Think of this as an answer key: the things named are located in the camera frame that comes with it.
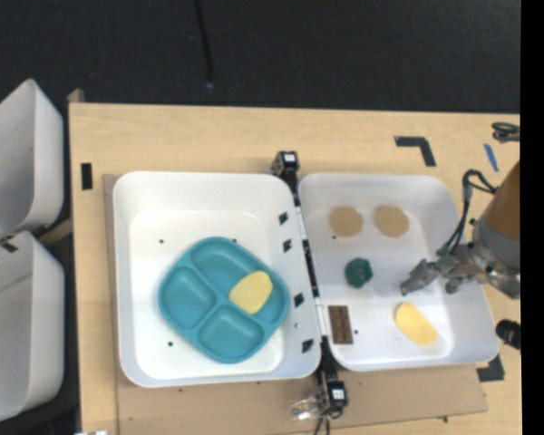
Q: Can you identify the blue divided plate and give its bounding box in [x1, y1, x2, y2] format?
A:
[157, 236, 292, 365]

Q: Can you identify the thin black and white rod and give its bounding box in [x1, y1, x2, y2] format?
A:
[287, 169, 335, 382]

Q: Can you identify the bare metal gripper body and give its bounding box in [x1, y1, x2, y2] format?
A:
[436, 241, 521, 299]

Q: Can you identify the black block with thin wires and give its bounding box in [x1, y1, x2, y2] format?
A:
[316, 377, 351, 415]
[270, 150, 301, 177]

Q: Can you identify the white plastic tray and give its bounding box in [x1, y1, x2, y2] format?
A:
[296, 171, 500, 373]
[112, 170, 324, 389]

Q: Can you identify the green broccoli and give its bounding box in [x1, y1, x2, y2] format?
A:
[344, 256, 374, 289]

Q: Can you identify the yellow oval toy slice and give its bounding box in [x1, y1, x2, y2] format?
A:
[393, 301, 440, 348]
[228, 270, 274, 315]

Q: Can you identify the brown chocolate bar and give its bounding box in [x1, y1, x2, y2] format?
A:
[327, 304, 355, 346]

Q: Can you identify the tan round biscuit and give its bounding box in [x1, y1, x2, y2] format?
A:
[374, 204, 411, 239]
[327, 205, 364, 239]

